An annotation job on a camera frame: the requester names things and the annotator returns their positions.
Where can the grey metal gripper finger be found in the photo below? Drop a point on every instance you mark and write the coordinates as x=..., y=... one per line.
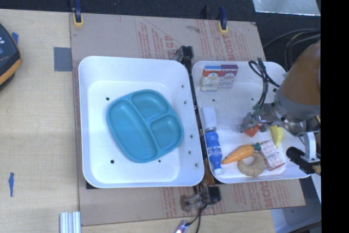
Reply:
x=247, y=122
x=264, y=126

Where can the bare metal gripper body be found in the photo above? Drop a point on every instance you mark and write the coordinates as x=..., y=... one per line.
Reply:
x=283, y=118

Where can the orange red block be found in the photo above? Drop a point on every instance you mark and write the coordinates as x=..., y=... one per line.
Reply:
x=252, y=131

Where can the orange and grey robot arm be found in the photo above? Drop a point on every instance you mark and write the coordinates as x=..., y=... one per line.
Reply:
x=302, y=82

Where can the yellow banana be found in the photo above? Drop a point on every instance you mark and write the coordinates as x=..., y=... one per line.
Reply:
x=277, y=135

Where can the white plastic tray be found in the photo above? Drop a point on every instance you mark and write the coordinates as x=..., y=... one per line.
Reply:
x=234, y=106
x=136, y=68

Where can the orange and white packet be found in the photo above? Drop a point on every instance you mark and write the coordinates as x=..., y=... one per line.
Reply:
x=272, y=155

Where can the orange carrot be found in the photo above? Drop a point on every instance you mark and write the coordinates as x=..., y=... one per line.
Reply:
x=238, y=154

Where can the blue bottle white cap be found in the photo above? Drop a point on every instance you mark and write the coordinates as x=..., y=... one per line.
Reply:
x=213, y=148

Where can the beige doughnut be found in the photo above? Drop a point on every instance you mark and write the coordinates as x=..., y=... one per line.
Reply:
x=252, y=170

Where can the purple and white carton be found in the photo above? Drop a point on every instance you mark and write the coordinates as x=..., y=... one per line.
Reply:
x=229, y=76

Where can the thin black rod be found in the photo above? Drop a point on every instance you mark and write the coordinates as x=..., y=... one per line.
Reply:
x=195, y=101

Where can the orange and white carton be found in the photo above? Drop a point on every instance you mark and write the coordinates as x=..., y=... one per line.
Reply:
x=210, y=79

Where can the blue divided plate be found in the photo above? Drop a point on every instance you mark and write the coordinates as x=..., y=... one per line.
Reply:
x=141, y=128

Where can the brown cardboard board red print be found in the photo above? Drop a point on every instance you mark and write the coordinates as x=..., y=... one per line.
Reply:
x=163, y=35

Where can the black cylinder on white bracket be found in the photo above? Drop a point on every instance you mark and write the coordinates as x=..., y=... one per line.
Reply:
x=302, y=158

